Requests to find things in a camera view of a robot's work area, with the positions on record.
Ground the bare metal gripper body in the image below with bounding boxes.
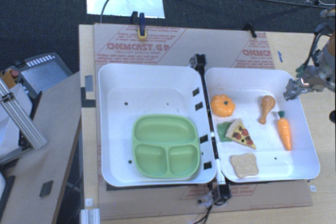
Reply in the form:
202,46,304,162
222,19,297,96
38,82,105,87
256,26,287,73
299,65,336,93

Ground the brown toy chicken drumstick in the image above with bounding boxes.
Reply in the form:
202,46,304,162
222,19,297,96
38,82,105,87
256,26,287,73
258,95,277,125

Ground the orange toy carrot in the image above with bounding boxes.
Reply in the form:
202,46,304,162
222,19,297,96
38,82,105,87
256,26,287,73
277,110,292,152

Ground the toy pizza slice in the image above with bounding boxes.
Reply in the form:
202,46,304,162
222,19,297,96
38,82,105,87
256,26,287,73
225,118,257,151

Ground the orange toy pumpkin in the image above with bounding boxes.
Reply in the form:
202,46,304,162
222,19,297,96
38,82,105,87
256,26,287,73
210,94,236,118

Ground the white plastic tray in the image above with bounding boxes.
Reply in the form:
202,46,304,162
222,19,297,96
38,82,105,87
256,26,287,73
204,67,321,184
98,63,218,188

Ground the green toy lettuce leaf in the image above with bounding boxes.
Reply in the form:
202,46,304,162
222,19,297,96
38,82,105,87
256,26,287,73
216,121,233,143

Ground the beige toy bread slice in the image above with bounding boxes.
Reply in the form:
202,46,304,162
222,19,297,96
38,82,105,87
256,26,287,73
229,152,259,179

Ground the thin black and white rod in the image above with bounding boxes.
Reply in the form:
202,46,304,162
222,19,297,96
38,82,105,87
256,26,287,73
197,65,226,188

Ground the brown cardboard board red print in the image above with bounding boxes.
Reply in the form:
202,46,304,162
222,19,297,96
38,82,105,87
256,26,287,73
93,23,314,221

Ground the green divided plate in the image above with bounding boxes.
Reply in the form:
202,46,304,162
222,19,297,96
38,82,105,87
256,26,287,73
131,114,201,180

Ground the black block with thin wires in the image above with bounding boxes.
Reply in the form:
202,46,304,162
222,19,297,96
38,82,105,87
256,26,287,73
190,53,207,69
211,184,232,205

